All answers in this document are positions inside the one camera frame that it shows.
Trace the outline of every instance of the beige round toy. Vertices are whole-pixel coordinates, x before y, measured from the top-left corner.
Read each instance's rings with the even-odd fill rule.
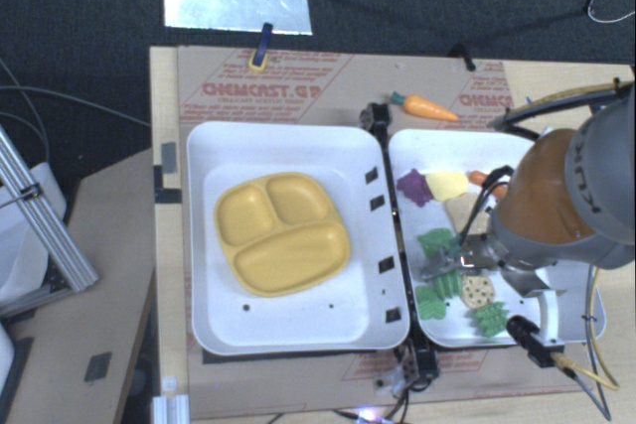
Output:
[[[495,301],[495,287],[489,277],[463,276],[461,300],[470,309],[478,309]]]

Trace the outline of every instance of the black connector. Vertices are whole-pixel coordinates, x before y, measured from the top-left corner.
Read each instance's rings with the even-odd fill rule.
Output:
[[[522,316],[516,315],[508,320],[506,330],[528,352],[528,358],[539,367],[554,367],[552,353],[562,353],[564,350],[563,345],[546,347],[537,336],[539,327]]]

